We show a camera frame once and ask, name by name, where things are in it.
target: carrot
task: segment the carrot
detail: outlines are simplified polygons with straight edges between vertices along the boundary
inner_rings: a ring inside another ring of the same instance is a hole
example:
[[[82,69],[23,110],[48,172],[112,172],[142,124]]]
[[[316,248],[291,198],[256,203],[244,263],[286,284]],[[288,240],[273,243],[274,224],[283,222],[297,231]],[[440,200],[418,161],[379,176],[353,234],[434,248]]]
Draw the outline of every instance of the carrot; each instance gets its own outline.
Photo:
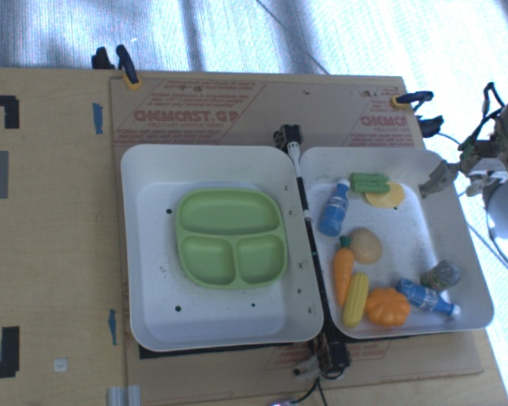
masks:
[[[349,248],[350,242],[348,236],[341,236],[340,248],[333,258],[334,285],[339,305],[344,305],[346,302],[354,267],[354,253]]]

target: corn cob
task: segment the corn cob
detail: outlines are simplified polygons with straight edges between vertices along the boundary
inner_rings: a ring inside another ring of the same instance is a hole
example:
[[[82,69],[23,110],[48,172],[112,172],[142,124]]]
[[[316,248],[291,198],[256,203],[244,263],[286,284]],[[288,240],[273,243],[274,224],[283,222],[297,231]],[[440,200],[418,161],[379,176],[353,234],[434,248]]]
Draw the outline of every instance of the corn cob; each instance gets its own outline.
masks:
[[[347,328],[357,326],[362,320],[365,303],[369,293],[369,278],[363,272],[352,275],[350,288],[346,297],[345,311],[342,321]]]

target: blue bottle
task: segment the blue bottle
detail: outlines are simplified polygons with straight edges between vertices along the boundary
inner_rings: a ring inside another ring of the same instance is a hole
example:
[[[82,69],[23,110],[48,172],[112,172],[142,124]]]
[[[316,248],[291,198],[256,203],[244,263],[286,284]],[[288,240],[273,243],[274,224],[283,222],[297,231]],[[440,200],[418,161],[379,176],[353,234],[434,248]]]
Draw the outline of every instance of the blue bottle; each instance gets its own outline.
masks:
[[[422,310],[438,311],[450,317],[456,317],[461,313],[459,305],[444,301],[435,290],[415,284],[406,278],[399,280],[395,289],[404,294],[411,304]]]
[[[342,222],[345,219],[348,210],[348,189],[350,182],[347,179],[341,179],[337,183],[335,192],[326,204],[322,220],[318,224],[318,230],[327,236],[337,236],[342,230]]]

